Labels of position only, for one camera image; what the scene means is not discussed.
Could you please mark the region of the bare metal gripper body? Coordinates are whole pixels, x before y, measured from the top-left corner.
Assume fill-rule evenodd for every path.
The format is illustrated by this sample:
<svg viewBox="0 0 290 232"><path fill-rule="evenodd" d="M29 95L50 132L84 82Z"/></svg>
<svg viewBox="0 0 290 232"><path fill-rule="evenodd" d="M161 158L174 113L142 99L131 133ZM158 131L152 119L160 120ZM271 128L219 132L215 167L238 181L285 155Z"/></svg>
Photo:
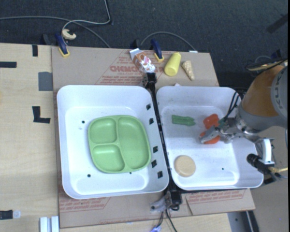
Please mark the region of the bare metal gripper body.
<svg viewBox="0 0 290 232"><path fill-rule="evenodd" d="M245 138L252 142L256 142L259 139L257 133L258 130L249 127L242 119L235 117L223 118L219 121L218 126L219 134L233 134L234 138Z"/></svg>

